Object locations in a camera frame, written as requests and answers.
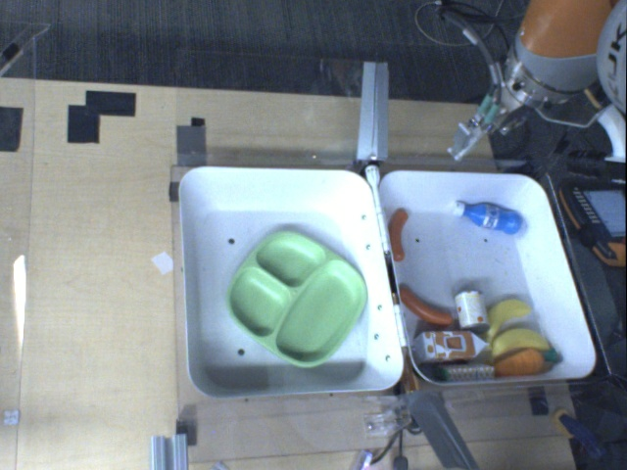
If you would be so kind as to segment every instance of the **green divided tray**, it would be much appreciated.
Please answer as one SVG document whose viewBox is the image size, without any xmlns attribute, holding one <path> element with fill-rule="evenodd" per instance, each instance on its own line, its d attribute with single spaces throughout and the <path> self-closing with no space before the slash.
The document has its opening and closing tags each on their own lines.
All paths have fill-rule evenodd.
<svg viewBox="0 0 627 470">
<path fill-rule="evenodd" d="M 296 232 L 266 237 L 228 289 L 238 325 L 276 355 L 315 367 L 342 345 L 360 317 L 367 290 L 344 259 Z"/>
</svg>

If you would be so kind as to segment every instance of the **blue bottle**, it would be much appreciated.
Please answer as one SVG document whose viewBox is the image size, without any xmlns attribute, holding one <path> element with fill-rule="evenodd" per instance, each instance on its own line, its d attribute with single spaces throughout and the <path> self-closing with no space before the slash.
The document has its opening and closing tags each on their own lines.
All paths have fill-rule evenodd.
<svg viewBox="0 0 627 470">
<path fill-rule="evenodd" d="M 517 233 L 523 223 L 522 216 L 518 212 L 487 203 L 471 205 L 457 201 L 454 214 L 464 215 L 482 228 L 501 230 L 509 235 Z"/>
</svg>

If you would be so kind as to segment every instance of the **banana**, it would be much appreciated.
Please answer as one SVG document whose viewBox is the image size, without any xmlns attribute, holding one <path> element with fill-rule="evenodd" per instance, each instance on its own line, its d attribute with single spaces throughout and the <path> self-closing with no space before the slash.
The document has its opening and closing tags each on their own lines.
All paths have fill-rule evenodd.
<svg viewBox="0 0 627 470">
<path fill-rule="evenodd" d="M 551 349 L 549 342 L 540 334 L 530 329 L 508 329 L 492 342 L 492 358 L 519 349 L 536 349 L 545 352 Z"/>
<path fill-rule="evenodd" d="M 521 300 L 504 300 L 488 310 L 490 329 L 486 335 L 488 343 L 492 343 L 499 330 L 508 320 L 524 317 L 531 313 L 531 308 Z"/>
</svg>

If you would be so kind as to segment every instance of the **wooden table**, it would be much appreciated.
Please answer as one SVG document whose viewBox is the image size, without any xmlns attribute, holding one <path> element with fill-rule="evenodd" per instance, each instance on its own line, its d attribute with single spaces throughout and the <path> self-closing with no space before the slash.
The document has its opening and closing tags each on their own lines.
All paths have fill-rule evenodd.
<svg viewBox="0 0 627 470">
<path fill-rule="evenodd" d="M 150 438 L 171 436 L 179 414 L 174 279 L 152 262 L 160 253 L 173 256 L 168 189 L 176 163 L 176 126 L 204 118 L 209 151 L 289 149 L 311 151 L 315 160 L 315 152 L 352 151 L 359 100 L 1 81 L 0 106 L 17 102 L 24 108 L 24 126 L 34 120 L 34 145 L 26 138 L 16 154 L 0 153 L 0 172 L 7 181 L 0 206 L 30 207 L 29 223 L 15 230 L 29 242 L 21 371 L 8 350 L 0 351 L 7 383 L 6 389 L 0 384 L 0 405 L 18 408 L 21 420 L 17 427 L 0 428 L 0 466 L 13 468 L 17 461 L 20 469 L 148 468 Z M 100 117 L 99 144 L 70 144 L 68 106 L 84 105 L 87 90 L 133 92 L 136 113 Z M 21 91 L 26 93 L 22 98 Z M 391 102 L 391 153 L 441 161 L 457 122 L 472 111 L 466 105 Z M 487 142 L 475 155 L 490 159 Z M 26 161 L 22 174 L 12 172 L 18 158 Z M 32 162 L 30 176 L 27 162 Z M 31 178 L 30 197 L 12 193 L 25 176 Z M 0 311 L 2 325 L 14 322 L 10 302 L 3 302 Z M 12 356 L 18 355 L 13 350 Z M 7 375 L 8 370 L 14 374 Z M 568 441 L 548 416 L 531 414 L 526 391 L 489 401 L 485 396 L 461 392 L 447 397 L 481 468 L 574 468 Z M 571 407 L 563 386 L 551 387 L 548 396 L 550 409 Z M 361 419 L 359 404 L 347 399 L 347 405 L 347 416 Z M 280 433 L 279 424 L 296 423 L 290 419 L 289 412 L 265 419 L 268 431 L 251 435 L 257 438 L 252 446 L 262 450 L 250 453 L 229 432 L 238 425 L 225 412 L 226 428 L 216 445 L 222 453 L 215 453 L 215 460 L 226 458 L 231 470 L 349 468 L 359 446 L 273 441 L 272 427 Z M 346 431 L 337 425 L 318 428 L 331 439 L 333 434 L 341 439 Z M 363 434 L 354 439 L 360 444 Z M 385 440 L 368 443 L 381 447 Z M 406 438 L 406 445 L 412 468 L 440 468 L 424 436 Z M 376 468 L 391 468 L 390 461 Z M 210 469 L 214 462 L 191 468 Z"/>
</svg>

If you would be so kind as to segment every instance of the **bottle label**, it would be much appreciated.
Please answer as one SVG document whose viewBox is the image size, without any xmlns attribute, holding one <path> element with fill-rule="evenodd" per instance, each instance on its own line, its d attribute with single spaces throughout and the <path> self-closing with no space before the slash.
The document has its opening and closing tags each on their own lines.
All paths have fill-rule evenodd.
<svg viewBox="0 0 627 470">
<path fill-rule="evenodd" d="M 483 218 L 483 227 L 494 229 L 499 224 L 499 216 L 500 216 L 499 208 L 496 206 L 486 206 L 486 215 Z"/>
</svg>

